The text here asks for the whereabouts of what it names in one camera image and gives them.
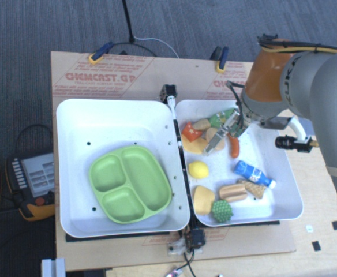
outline cable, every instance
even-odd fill
[[[186,262],[187,262],[187,264],[188,264],[188,267],[189,267],[189,269],[190,269],[190,271],[191,271],[193,277],[196,277],[195,274],[194,274],[194,272],[193,272],[192,266],[190,265],[190,263],[191,263],[191,262],[193,261],[193,259],[194,259],[194,250],[193,250],[193,259],[191,260],[191,262],[188,261],[188,258],[186,257],[186,253],[185,253],[185,252],[184,252],[184,258],[185,258],[185,260],[186,260]]]
[[[0,209],[0,214],[7,214],[9,212],[18,212],[18,208],[13,207],[13,208],[4,208],[4,209]]]
[[[37,228],[37,229],[31,228],[31,229],[26,229],[26,230],[23,230],[23,231],[21,231],[21,232],[15,234],[15,235],[9,237],[7,240],[5,240],[5,241],[0,245],[0,250],[1,250],[3,247],[5,247],[9,242],[11,242],[11,241],[14,240],[15,238],[17,238],[18,236],[21,236],[21,235],[26,234],[26,233],[28,233],[28,232],[32,232],[32,233],[33,233],[33,232],[38,232],[38,231],[44,231],[44,232],[47,232],[47,233],[50,233],[50,234],[54,235],[54,231],[53,231],[53,230],[50,230],[50,229],[42,229],[42,228]]]
[[[286,47],[283,49],[279,48],[269,48],[266,46],[262,46],[262,49],[268,53],[299,53],[302,51],[315,51],[315,52],[323,52],[323,53],[337,53],[336,49],[330,48],[322,48],[322,47]]]
[[[186,172],[185,157],[184,157],[184,150],[183,150],[183,147],[182,147],[181,134],[180,134],[180,129],[179,129],[177,116],[176,116],[176,110],[175,110],[176,100],[175,100],[174,96],[168,96],[167,97],[167,105],[170,108],[170,111],[173,115],[175,132],[176,132],[177,139],[178,139],[180,161],[181,161],[181,166],[182,166],[183,175],[184,175],[184,183],[185,183],[185,186],[186,186],[186,190],[188,192],[188,190],[190,190],[190,187],[189,187],[189,183],[188,183],[188,175],[187,175],[187,172]],[[190,209],[190,226],[191,226],[191,228],[196,229],[196,228],[198,228],[198,224],[197,224],[197,219],[195,217],[192,197],[191,197],[190,193],[188,193],[188,201],[189,201],[189,209]]]
[[[238,96],[238,94],[235,92],[235,89],[233,87],[233,82],[231,81],[226,81],[225,85],[227,88],[229,88],[232,93],[234,94],[235,98],[237,99],[237,105],[239,108],[239,114],[240,114],[240,118],[238,120],[238,125],[240,126],[240,128],[243,128],[243,124],[244,124],[244,118],[243,118],[243,107],[242,107],[242,102]]]
[[[229,80],[229,82],[231,83],[232,86],[234,87],[239,87],[239,88],[244,88],[245,85],[244,84],[239,84],[239,83],[236,83],[236,82],[232,82]]]
[[[14,142],[14,152],[16,153],[17,152],[17,144],[18,144],[18,140],[20,139],[20,136],[29,128],[31,127],[34,127],[34,126],[40,126],[40,127],[43,127],[43,128],[46,128],[50,134],[51,134],[51,138],[53,138],[53,131],[52,129],[47,126],[47,125],[44,125],[44,124],[41,124],[41,123],[36,123],[36,124],[31,124],[29,126],[26,126],[18,135],[17,135],[17,138],[16,138],[16,141]]]
[[[140,47],[140,48],[143,48],[143,49],[149,51],[154,57],[157,57],[157,55],[152,50],[150,50],[149,48],[146,48],[146,47],[144,47],[142,45],[136,44],[136,43],[120,42],[120,43],[114,43],[113,44],[113,46],[116,46],[116,45],[132,45],[132,46],[137,46],[137,47]]]
[[[337,53],[337,47],[334,46],[299,41],[277,41],[275,40],[277,38],[278,35],[270,36],[263,34],[263,36],[258,37],[257,40],[262,49],[269,53],[298,53],[301,51]]]
[[[13,203],[13,199],[8,198],[8,197],[6,197],[6,196],[4,196],[4,195],[1,195],[1,198],[6,199],[6,200],[8,200],[8,201],[11,201],[11,202]]]
[[[126,4],[126,0],[122,0],[122,6],[123,6],[123,11],[125,13],[126,23],[128,24],[129,42],[133,43],[134,42],[134,35],[133,35],[133,30],[132,30],[132,24],[130,22],[130,17],[129,17],[129,12],[128,12],[128,5]]]
[[[192,275],[193,275],[193,277],[196,277],[193,270],[192,270],[192,267],[190,266],[191,262],[194,260],[194,249],[192,250],[192,256],[191,256],[190,260],[188,260],[185,252],[184,252],[184,258],[185,258],[186,263],[184,265],[182,265],[181,267],[176,268],[176,270],[180,270],[180,269],[183,269],[184,267],[188,266]]]
[[[134,36],[134,38],[135,38],[136,40],[140,40],[140,41],[149,41],[149,40],[153,40],[153,41],[161,42],[161,43],[165,44],[169,49],[171,49],[177,58],[180,58],[179,55],[176,53],[176,51],[175,51],[169,44],[167,44],[165,41],[162,41],[161,39],[157,39],[157,38],[138,38],[138,37],[136,37],[136,36]]]

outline blue bottle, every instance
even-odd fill
[[[273,179],[267,178],[261,170],[248,165],[241,160],[235,165],[234,172],[242,175],[255,184],[264,185],[270,189],[273,189],[276,185],[276,182]]]

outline device screen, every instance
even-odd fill
[[[54,190],[53,153],[23,159],[21,163],[28,177],[33,197],[39,197]]]

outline clamp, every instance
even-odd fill
[[[103,45],[100,49],[98,49],[95,53],[89,56],[89,63],[95,65],[103,59],[103,54],[108,53],[110,49],[114,46],[112,41],[109,41],[105,45]]]
[[[225,64],[226,64],[228,54],[229,54],[229,48],[227,46],[225,46],[222,50],[220,60],[217,64],[217,66],[216,66],[216,71],[218,73],[224,73],[225,72]]]

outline yellow cheese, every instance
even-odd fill
[[[202,137],[196,138],[194,141],[190,142],[184,135],[182,135],[181,142],[185,151],[194,154],[202,154],[204,148],[207,146],[207,141]]]
[[[210,189],[203,186],[197,186],[194,190],[193,205],[196,214],[208,215],[211,212],[214,201],[215,194]]]

